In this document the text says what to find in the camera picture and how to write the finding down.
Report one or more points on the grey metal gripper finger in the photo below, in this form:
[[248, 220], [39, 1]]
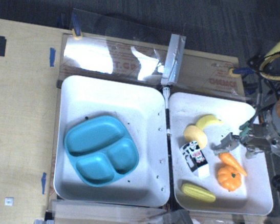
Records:
[[219, 146], [229, 139]]

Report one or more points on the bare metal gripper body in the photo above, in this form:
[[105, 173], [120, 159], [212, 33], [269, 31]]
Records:
[[256, 137]]

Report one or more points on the orange carrot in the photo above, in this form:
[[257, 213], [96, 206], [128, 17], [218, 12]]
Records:
[[231, 161]]

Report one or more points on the cow print milk carton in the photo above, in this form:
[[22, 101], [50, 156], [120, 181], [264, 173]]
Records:
[[196, 155]]

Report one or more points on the yellow banana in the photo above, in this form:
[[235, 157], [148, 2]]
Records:
[[207, 121]]

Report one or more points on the orange pumpkin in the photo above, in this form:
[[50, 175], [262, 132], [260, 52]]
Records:
[[229, 178]]

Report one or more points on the yellow corn cob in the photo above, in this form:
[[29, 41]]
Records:
[[198, 192]]

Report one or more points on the white plastic tray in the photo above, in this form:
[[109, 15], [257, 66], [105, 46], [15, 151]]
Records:
[[121, 98], [252, 197]]

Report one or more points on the blue divided plate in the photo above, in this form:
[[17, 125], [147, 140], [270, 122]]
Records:
[[99, 144]]

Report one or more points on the small white square piece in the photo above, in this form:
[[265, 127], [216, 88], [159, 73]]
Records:
[[9, 201]]

